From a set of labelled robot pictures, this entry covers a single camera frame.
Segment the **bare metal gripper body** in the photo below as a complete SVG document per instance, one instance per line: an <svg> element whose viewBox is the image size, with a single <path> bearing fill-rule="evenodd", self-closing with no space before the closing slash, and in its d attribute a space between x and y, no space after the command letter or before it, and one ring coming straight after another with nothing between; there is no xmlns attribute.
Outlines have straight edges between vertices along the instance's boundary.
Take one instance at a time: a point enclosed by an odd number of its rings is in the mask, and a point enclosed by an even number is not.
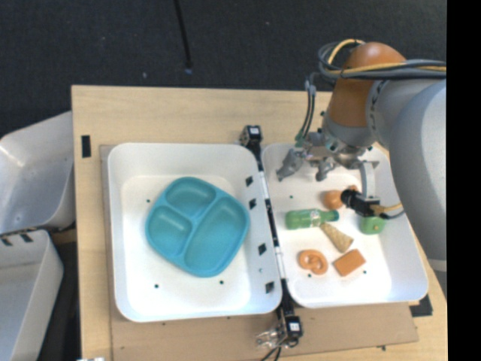
<svg viewBox="0 0 481 361"><path fill-rule="evenodd" d="M363 156L372 146L351 146L324 132L309 132L299 139L303 156L311 163L320 165L339 165L347 169L356 169L362 164Z"/></svg>

